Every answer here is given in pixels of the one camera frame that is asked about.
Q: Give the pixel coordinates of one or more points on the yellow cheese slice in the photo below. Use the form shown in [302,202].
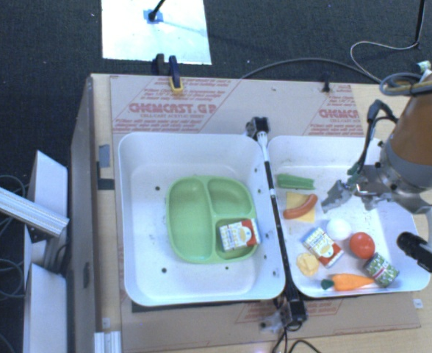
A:
[293,200]

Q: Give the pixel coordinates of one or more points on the red tomato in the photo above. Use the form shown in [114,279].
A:
[362,245]

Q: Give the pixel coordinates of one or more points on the white plastic tray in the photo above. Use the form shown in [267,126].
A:
[186,281]
[392,230]

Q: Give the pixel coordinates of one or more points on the red sausage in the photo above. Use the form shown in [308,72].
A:
[302,207]

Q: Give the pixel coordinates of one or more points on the thin black and white rod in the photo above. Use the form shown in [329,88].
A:
[274,204]

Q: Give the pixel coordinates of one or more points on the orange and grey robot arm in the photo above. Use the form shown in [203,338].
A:
[421,131]

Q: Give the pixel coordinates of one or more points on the green divided plate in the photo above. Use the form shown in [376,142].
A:
[190,215]

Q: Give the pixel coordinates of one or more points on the black cylinder on white bracket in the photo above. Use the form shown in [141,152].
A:
[420,250]

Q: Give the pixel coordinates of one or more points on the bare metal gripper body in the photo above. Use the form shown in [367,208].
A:
[385,188]

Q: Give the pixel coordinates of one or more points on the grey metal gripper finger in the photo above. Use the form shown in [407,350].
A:
[334,202]
[340,188]

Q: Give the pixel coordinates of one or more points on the orange carrot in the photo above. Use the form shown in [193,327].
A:
[350,282]

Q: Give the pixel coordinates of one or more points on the green bean pod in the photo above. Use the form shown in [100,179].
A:
[295,182]

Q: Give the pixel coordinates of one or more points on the white egg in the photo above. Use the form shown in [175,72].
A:
[338,228]

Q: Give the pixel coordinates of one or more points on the green peas can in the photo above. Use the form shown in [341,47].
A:
[381,270]

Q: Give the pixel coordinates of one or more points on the yellow and red carton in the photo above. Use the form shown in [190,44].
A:
[322,248]
[238,234]

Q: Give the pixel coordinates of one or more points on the yellow ridged chip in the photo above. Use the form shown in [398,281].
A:
[307,264]

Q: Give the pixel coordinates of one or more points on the brown cardboard board red print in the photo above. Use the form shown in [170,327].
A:
[201,112]

